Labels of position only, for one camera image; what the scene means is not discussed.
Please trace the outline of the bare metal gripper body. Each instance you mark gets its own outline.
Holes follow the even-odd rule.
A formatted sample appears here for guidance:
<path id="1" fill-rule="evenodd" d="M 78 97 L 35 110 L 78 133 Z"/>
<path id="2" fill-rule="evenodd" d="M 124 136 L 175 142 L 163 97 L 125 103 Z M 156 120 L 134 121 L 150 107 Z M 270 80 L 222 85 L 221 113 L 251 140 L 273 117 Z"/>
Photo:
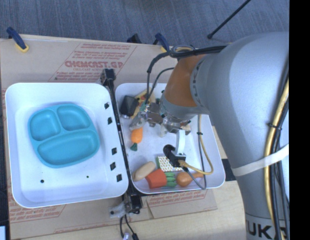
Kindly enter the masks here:
<path id="1" fill-rule="evenodd" d="M 177 134 L 179 131 L 185 131 L 186 135 L 190 134 L 190 120 L 182 121 L 166 112 L 162 112 L 161 109 L 161 104 L 157 103 L 151 103 L 146 106 L 145 120 L 149 123 L 150 127 L 163 124 L 167 129 L 167 134 Z"/>

